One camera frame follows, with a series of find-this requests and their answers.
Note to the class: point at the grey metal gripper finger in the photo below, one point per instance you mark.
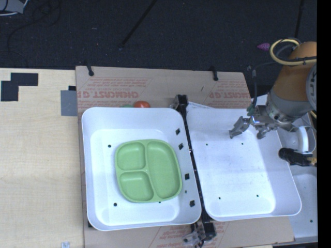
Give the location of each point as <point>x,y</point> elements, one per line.
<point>239,128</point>
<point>261,135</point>

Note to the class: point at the black cylinder on white bracket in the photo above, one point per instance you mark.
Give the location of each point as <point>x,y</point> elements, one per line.
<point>292,156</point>

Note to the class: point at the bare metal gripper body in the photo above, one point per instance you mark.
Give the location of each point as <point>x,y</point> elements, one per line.
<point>263,117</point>

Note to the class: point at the white plastic tray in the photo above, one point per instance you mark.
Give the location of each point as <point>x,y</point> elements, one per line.
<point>240,169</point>
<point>103,164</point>

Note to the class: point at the white paper sheet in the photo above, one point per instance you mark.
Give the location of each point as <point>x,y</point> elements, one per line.
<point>197,105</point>

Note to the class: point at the green divided plate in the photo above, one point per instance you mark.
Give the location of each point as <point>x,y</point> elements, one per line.
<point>160,169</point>

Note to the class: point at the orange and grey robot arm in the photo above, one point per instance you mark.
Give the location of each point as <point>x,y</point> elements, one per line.
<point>292,81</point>

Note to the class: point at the purple toy grapes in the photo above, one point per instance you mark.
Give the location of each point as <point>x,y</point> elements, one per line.
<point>263,46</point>

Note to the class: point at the thin black rod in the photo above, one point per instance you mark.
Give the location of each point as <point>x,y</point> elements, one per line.
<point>194,164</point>

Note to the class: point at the red toy tomato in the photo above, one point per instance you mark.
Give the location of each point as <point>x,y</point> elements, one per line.
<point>141,104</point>

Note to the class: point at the brown cardboard board red print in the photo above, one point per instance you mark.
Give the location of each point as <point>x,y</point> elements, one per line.
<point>160,86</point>

